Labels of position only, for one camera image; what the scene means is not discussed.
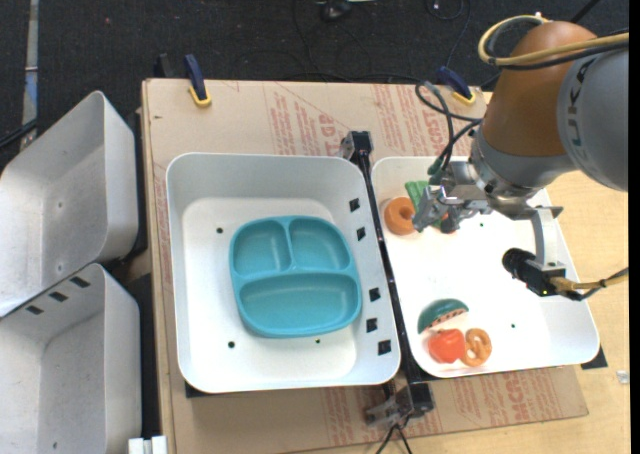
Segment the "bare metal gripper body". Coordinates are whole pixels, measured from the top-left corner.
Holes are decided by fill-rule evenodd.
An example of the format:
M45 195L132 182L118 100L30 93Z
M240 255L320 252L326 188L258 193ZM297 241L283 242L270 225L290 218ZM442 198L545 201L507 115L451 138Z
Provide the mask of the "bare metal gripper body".
M466 218L474 215L488 215L493 212L489 199L478 180L475 169L467 160L451 161L442 173L437 186L437 200L444 205L467 211Z

